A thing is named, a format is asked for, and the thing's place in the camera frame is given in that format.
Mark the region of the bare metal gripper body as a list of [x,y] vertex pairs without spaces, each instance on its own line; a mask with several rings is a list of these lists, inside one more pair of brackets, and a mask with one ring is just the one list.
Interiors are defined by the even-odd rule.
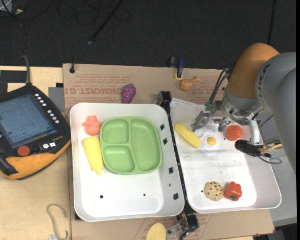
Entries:
[[233,104],[229,100],[214,100],[209,102],[209,115],[216,124],[221,122],[238,123],[247,125],[254,111],[259,109],[261,104],[257,100],[244,103]]

